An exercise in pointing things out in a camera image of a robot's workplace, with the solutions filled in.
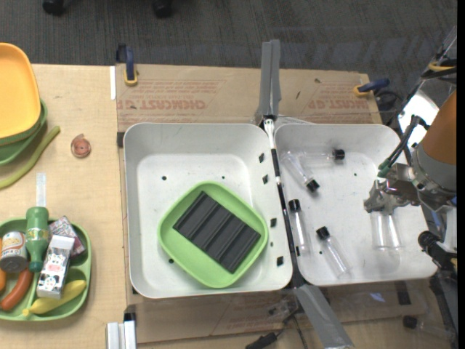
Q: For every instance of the yellow plate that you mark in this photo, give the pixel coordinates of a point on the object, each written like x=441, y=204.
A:
x=14, y=93

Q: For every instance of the black cylinder on white bracket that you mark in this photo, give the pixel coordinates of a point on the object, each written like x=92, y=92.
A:
x=425, y=239

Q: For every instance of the orange carrot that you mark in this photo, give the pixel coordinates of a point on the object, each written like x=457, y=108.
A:
x=1, y=280

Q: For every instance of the green divided plate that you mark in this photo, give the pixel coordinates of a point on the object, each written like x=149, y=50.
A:
x=80, y=267

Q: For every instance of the thin black and white rod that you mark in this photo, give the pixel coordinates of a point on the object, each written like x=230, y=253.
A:
x=275, y=160

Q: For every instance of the yellow banana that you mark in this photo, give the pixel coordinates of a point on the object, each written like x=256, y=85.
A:
x=69, y=291

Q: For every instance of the clear plastic bottle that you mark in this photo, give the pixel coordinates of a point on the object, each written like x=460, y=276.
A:
x=298, y=167
x=379, y=231
x=338, y=154
x=322, y=232
x=409, y=321
x=294, y=205

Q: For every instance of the pink doughnut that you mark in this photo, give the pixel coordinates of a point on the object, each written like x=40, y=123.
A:
x=80, y=145

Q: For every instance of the brown cardboard board, red print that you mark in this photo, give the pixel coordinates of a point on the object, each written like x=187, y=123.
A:
x=181, y=96

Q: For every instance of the green square plate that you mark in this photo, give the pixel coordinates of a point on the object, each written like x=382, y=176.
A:
x=174, y=242

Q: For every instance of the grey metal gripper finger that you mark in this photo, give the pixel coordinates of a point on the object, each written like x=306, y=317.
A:
x=394, y=203
x=375, y=200

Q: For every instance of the pink packet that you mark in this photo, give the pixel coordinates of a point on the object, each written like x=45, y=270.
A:
x=65, y=225

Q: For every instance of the red sausage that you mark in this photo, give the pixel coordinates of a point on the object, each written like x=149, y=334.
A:
x=18, y=291

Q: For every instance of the long green bean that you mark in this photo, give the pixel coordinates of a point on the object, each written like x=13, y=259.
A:
x=36, y=156

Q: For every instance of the black ribbed rack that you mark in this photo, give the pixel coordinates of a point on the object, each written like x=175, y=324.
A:
x=218, y=231

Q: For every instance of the white plastic tray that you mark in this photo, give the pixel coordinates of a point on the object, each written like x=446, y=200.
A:
x=163, y=195
x=348, y=202

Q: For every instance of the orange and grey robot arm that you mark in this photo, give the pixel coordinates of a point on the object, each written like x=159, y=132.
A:
x=443, y=129

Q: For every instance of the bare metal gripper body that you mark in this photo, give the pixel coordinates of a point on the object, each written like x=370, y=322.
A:
x=401, y=182

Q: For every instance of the green bottle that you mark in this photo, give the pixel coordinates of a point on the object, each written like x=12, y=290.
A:
x=36, y=231

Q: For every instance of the clear plastic bottle, black cap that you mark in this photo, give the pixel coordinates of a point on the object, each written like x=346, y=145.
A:
x=294, y=205
x=409, y=321
x=322, y=232
x=338, y=154
x=298, y=167

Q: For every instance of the white milk carton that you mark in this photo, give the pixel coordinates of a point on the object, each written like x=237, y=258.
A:
x=54, y=267

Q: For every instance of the small printed can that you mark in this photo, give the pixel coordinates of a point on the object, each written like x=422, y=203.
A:
x=12, y=249

